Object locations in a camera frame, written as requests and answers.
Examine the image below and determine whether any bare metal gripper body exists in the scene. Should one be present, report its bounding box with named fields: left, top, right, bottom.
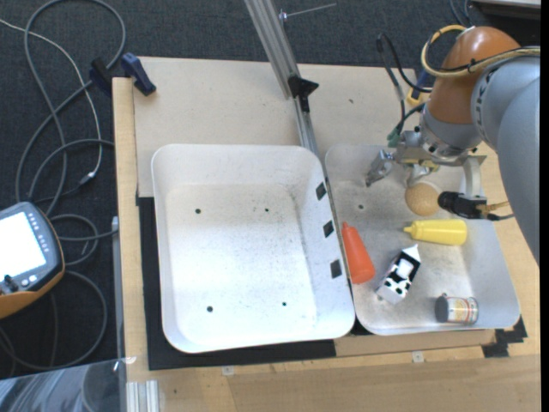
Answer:
left=394, top=128, right=469, bottom=167

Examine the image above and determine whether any tan round biscuit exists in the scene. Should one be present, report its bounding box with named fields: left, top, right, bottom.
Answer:
left=404, top=181, right=442, bottom=217

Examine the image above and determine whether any yellow squeeze bottle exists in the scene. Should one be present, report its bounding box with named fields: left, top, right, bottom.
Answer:
left=402, top=218, right=468, bottom=247

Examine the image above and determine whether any orange squeeze bottle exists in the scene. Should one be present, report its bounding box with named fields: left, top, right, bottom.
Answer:
left=341, top=221, right=377, bottom=285

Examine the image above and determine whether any white plastic tray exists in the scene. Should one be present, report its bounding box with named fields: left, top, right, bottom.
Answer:
left=150, top=143, right=357, bottom=354
left=324, top=143, right=522, bottom=337

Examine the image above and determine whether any black and white milk carton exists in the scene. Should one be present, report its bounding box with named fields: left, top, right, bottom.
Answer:
left=375, top=243, right=421, bottom=306

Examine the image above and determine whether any small can with dark lid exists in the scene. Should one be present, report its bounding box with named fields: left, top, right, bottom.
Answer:
left=434, top=293, right=480, bottom=326

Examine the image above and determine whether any pale wood board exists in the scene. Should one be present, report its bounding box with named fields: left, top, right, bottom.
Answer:
left=132, top=56, right=431, bottom=198

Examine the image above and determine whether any black cylinder on white bracket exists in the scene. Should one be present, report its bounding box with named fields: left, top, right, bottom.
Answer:
left=437, top=155, right=489, bottom=221

